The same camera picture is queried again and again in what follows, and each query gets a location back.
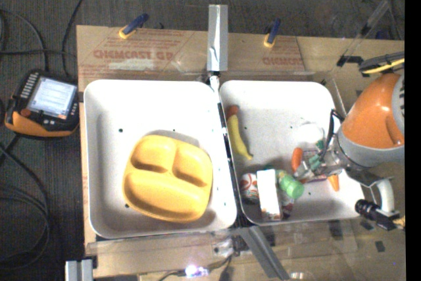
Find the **carrot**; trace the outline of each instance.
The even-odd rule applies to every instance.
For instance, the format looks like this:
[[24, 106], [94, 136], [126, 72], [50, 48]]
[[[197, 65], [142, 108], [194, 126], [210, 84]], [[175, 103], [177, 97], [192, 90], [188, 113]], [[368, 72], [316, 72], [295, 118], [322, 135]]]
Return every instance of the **carrot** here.
[[334, 188], [336, 192], [339, 191], [339, 176], [337, 174], [333, 174], [331, 176], [328, 176], [328, 180], [330, 182], [330, 185]]
[[230, 105], [226, 111], [225, 118], [228, 120], [232, 115], [238, 113], [239, 107], [237, 105]]
[[291, 157], [291, 168], [292, 171], [297, 171], [298, 166], [300, 166], [301, 161], [303, 160], [303, 149], [300, 147], [296, 147], [294, 151], [292, 152]]

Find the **toy banana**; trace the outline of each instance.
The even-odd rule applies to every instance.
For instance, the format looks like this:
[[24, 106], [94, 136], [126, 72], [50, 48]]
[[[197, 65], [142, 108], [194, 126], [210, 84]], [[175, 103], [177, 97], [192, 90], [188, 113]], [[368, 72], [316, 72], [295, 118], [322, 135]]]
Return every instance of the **toy banana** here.
[[228, 109], [226, 114], [227, 116], [227, 127], [228, 127], [228, 135], [230, 137], [230, 143], [232, 149], [238, 155], [242, 155], [247, 159], [252, 159], [253, 156], [249, 154], [247, 148], [239, 134], [239, 126], [238, 126], [238, 117], [237, 117], [238, 107], [231, 106]]

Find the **metal bracket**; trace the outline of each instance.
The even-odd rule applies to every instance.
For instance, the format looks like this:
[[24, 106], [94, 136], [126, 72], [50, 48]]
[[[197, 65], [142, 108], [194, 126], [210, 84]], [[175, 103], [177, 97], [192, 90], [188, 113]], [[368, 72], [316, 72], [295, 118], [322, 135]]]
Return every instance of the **metal bracket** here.
[[269, 246], [260, 227], [237, 228], [235, 233], [244, 239], [268, 278], [289, 280], [289, 274]]
[[360, 65], [364, 62], [362, 57], [354, 57], [354, 56], [345, 56], [342, 55], [339, 60], [336, 62], [338, 67], [342, 67], [345, 63], [358, 63]]
[[[370, 189], [370, 193], [375, 204], [380, 205], [382, 212], [392, 215], [395, 213], [395, 200], [393, 194], [393, 188], [390, 181], [393, 177], [379, 177], [376, 174], [367, 171], [359, 170], [346, 170], [346, 173], [350, 178], [360, 183], [365, 188]], [[380, 192], [381, 201], [376, 200], [376, 196], [373, 192], [373, 187], [376, 186]]]
[[91, 259], [66, 261], [66, 281], [93, 281], [93, 263]]
[[209, 5], [207, 70], [228, 69], [228, 6]]

